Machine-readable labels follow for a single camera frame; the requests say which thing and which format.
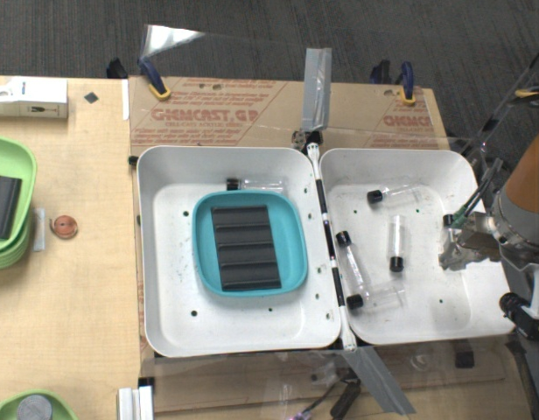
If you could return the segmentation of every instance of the gray round object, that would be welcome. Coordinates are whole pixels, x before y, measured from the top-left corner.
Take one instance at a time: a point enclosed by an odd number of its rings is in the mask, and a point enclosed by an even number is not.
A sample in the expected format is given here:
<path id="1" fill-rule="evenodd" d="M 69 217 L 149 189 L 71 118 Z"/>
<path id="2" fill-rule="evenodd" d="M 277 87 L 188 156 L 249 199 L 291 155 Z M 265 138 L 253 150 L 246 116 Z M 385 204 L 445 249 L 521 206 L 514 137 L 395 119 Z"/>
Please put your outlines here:
<path id="1" fill-rule="evenodd" d="M 52 404 L 42 395 L 27 396 L 17 408 L 17 420 L 51 420 Z"/>

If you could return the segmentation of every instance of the table surface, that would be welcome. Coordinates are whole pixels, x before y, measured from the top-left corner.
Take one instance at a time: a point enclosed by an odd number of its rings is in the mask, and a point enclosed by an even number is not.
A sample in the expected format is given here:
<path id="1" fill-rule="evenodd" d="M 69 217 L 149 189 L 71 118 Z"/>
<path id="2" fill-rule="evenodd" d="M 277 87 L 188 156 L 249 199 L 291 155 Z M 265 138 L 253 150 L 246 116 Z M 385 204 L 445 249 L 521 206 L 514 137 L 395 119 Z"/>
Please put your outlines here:
<path id="1" fill-rule="evenodd" d="M 0 85 L 7 79 L 0 77 Z M 48 389 L 80 419 L 106 420 L 116 418 L 117 390 L 137 385 L 144 344 L 139 332 L 135 172 L 127 162 L 130 122 L 123 119 L 122 87 L 119 80 L 69 79 L 67 120 L 0 118 L 0 135 L 25 144 L 36 157 L 32 205 L 43 207 L 48 220 L 71 215 L 80 229 L 73 239 L 61 240 L 47 228 L 45 250 L 30 250 L 0 270 L 0 402 L 27 389 Z M 90 92 L 99 98 L 92 104 L 84 98 Z M 474 384 L 412 389 L 407 396 L 418 412 L 415 418 L 530 418 L 511 354 L 500 340 L 488 344 L 497 367 L 493 371 L 492 366 L 491 377 Z M 260 382 L 275 392 L 271 383 Z M 177 376 L 167 387 L 174 385 L 182 396 L 191 395 L 186 393 L 189 381 Z M 170 398 L 166 390 L 158 388 L 156 402 Z M 332 394 L 313 418 L 328 418 L 338 396 L 337 391 Z M 192 409 L 162 418 L 287 418 L 310 402 Z M 381 414 L 368 394 L 357 400 L 350 415 L 398 418 Z"/>

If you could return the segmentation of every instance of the brown round knob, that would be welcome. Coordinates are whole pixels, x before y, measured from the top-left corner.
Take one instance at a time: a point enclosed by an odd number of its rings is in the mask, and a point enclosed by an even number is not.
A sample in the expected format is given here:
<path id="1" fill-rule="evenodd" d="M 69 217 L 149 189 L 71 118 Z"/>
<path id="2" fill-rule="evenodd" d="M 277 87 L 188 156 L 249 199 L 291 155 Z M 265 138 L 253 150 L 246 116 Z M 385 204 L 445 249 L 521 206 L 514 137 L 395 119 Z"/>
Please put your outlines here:
<path id="1" fill-rule="evenodd" d="M 64 240 L 73 238 L 75 235 L 77 235 L 77 221 L 66 214 L 56 218 L 50 227 L 59 238 Z"/>

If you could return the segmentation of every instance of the stack of green plates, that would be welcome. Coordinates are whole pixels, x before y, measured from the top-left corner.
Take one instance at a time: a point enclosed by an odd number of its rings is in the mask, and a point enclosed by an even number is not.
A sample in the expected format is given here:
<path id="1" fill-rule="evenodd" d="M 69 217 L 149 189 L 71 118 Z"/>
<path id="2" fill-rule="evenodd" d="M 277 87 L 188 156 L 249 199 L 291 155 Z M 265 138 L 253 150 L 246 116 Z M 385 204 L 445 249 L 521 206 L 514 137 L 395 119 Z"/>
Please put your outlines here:
<path id="1" fill-rule="evenodd" d="M 0 269 L 16 263 L 25 254 L 31 232 L 31 200 L 36 180 L 36 159 L 23 144 L 0 136 L 0 176 L 20 179 L 20 193 L 10 236 L 0 239 Z"/>

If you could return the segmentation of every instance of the black bottle cap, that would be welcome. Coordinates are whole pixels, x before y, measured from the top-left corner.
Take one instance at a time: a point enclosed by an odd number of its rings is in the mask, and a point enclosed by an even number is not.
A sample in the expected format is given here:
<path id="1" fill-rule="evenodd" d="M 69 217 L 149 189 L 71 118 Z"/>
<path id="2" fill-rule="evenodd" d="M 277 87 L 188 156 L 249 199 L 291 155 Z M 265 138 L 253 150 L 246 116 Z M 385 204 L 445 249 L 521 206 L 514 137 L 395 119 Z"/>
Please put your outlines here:
<path id="1" fill-rule="evenodd" d="M 355 294 L 354 296 L 349 296 L 346 299 L 347 308 L 350 310 L 356 310 L 357 308 L 362 308 L 364 305 L 363 297 L 360 294 Z"/>
<path id="2" fill-rule="evenodd" d="M 403 258 L 400 256 L 390 257 L 390 270 L 392 272 L 402 272 L 403 270 Z"/>
<path id="3" fill-rule="evenodd" d="M 339 232 L 336 234 L 336 240 L 338 240 L 338 244 L 344 248 L 345 246 L 349 246 L 351 244 L 351 237 L 349 236 L 349 233 L 346 230 L 343 230 L 342 232 Z"/>
<path id="4" fill-rule="evenodd" d="M 241 186 L 241 181 L 237 178 L 227 179 L 227 191 L 238 190 Z"/>
<path id="5" fill-rule="evenodd" d="M 452 216 L 452 214 L 446 214 L 445 216 L 443 216 L 443 226 L 445 226 L 446 228 L 448 228 L 452 222 L 454 221 L 454 216 Z"/>
<path id="6" fill-rule="evenodd" d="M 369 204 L 376 204 L 382 200 L 382 192 L 380 190 L 374 190 L 367 193 L 367 200 Z"/>

